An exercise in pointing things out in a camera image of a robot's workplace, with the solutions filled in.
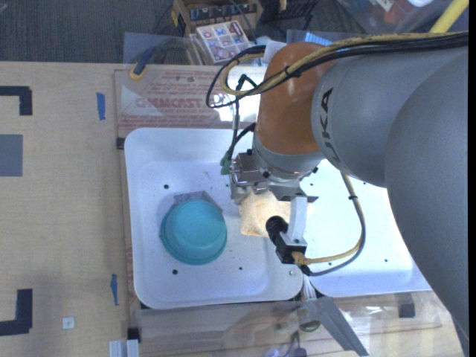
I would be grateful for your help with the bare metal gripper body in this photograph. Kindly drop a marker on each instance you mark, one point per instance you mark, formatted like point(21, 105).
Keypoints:
point(248, 173)

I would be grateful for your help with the pale yellow toy bread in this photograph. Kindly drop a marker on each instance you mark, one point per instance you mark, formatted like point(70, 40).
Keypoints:
point(254, 214)

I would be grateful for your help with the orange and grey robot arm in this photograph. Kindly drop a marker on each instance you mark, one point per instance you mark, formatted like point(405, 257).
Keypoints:
point(372, 132)

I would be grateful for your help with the grey flat packet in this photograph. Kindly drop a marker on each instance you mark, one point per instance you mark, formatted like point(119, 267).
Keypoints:
point(193, 196)

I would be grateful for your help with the white plastic tray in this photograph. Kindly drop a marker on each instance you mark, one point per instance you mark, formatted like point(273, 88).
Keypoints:
point(186, 154)
point(379, 244)

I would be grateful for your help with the teal bowl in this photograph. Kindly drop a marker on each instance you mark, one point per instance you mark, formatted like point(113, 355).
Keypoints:
point(193, 233)

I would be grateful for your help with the brown cardboard board red print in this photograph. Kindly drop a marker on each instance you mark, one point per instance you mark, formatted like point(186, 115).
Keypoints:
point(167, 102)

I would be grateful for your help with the black cylinder on white bracket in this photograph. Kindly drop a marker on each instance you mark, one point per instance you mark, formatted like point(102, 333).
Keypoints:
point(282, 242)

